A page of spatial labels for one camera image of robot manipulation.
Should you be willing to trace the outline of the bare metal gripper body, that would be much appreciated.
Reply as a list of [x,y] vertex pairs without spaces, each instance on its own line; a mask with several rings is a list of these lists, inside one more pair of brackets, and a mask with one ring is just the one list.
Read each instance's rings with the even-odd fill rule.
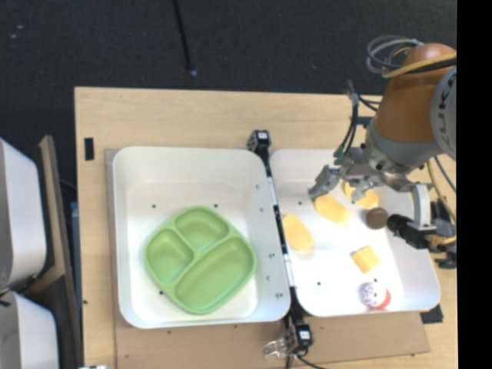
[[413,168],[395,163],[369,145],[351,148],[341,163],[341,177],[348,183],[354,178],[373,177],[373,188],[388,186],[395,191],[412,190],[415,183],[407,177],[411,171]]

